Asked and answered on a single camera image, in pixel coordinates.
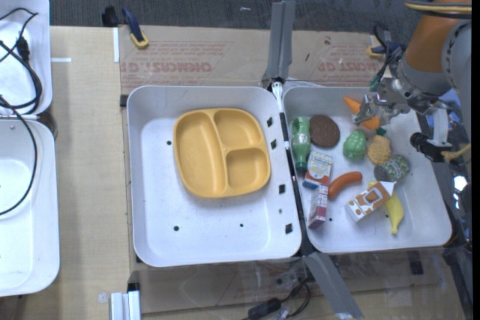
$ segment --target yellow divided plate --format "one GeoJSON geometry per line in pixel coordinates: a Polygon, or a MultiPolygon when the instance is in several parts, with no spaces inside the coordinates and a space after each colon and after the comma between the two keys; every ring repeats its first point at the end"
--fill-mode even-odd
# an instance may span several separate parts
{"type": "Polygon", "coordinates": [[[243,109],[196,109],[180,116],[173,147],[181,180],[193,194],[251,193],[270,179],[270,158],[257,120],[243,109]]]}

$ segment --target banana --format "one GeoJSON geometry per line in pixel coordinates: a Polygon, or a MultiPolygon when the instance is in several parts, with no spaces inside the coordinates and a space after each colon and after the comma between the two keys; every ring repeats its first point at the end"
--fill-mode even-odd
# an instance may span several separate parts
{"type": "MultiPolygon", "coordinates": [[[[371,181],[368,183],[368,186],[371,187],[375,183],[376,181],[371,181]]],[[[398,224],[400,224],[400,221],[404,218],[404,207],[395,192],[393,192],[391,198],[385,202],[385,206],[387,207],[388,217],[391,222],[391,233],[396,235],[398,232],[398,224]]]]}

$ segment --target can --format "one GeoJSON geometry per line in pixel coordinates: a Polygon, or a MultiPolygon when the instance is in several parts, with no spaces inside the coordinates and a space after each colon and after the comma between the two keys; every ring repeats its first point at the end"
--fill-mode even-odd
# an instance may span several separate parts
{"type": "Polygon", "coordinates": [[[384,163],[375,166],[373,174],[378,181],[397,181],[405,176],[410,170],[407,159],[396,154],[384,163]]]}

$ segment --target green bottle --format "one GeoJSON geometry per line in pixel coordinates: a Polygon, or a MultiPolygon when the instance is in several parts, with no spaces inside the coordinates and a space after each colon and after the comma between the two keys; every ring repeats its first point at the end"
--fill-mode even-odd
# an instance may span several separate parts
{"type": "Polygon", "coordinates": [[[297,172],[307,171],[307,156],[310,152],[310,120],[296,118],[292,123],[292,152],[297,172]]]}

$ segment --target brown round object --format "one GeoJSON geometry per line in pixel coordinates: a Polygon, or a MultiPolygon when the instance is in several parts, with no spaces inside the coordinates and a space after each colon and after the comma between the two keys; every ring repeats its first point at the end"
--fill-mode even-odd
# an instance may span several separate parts
{"type": "Polygon", "coordinates": [[[315,115],[310,118],[310,140],[319,147],[333,147],[340,140],[340,128],[330,117],[315,115]]]}

